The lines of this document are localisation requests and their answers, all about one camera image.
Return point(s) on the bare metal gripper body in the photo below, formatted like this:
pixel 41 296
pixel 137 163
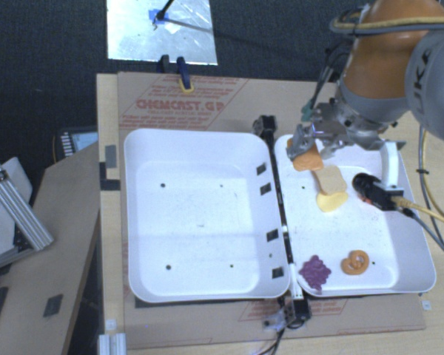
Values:
pixel 349 126

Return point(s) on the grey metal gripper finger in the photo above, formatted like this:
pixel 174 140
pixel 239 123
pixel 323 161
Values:
pixel 329 147
pixel 299 142

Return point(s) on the orange toy bread roll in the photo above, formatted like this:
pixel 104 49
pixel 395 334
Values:
pixel 308 161

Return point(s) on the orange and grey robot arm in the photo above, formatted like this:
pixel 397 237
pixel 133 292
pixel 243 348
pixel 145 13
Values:
pixel 385 50

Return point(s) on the tan toy bread slice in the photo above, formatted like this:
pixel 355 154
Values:
pixel 331 181

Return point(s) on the yellow toy chip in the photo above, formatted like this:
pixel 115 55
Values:
pixel 331 202

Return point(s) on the thin black and white rod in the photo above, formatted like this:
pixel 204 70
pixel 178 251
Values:
pixel 280 198

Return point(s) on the white plastic tray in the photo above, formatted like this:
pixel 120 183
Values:
pixel 200 216
pixel 355 231

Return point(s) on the brown cardboard board red print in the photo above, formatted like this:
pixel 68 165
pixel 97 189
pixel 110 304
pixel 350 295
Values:
pixel 207 102

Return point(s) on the orange toy pretzel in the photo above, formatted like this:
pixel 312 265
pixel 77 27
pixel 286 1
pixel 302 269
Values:
pixel 354 268

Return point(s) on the purple toy grapes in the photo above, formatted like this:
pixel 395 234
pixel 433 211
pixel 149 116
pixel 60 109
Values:
pixel 314 272

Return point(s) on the black cylinder on white bracket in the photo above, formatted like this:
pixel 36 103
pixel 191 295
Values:
pixel 373 191

